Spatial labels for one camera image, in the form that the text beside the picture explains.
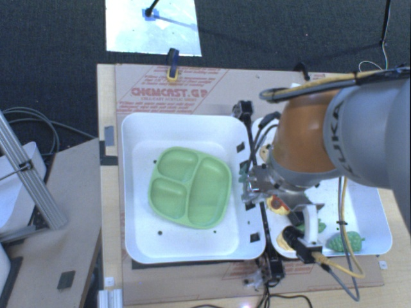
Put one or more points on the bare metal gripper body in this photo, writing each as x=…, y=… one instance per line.
x=271, y=186

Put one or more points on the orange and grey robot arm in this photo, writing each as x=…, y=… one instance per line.
x=359, y=130

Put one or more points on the red and yellow pizza slice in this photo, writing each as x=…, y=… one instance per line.
x=275, y=204

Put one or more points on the thin black rod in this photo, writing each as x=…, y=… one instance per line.
x=265, y=223

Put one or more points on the beige biscuit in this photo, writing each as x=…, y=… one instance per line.
x=282, y=242

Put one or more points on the green broccoli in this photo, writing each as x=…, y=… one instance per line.
x=321, y=226

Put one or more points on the green divided plate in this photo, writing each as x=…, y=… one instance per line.
x=192, y=188

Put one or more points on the green grapes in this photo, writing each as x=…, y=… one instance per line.
x=335, y=242

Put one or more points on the white plastic tray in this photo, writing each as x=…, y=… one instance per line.
x=369, y=210
x=141, y=236

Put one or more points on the brown cardboard board red print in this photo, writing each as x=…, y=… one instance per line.
x=221, y=85

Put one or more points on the black cylinder on white bracket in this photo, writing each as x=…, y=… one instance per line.
x=310, y=223

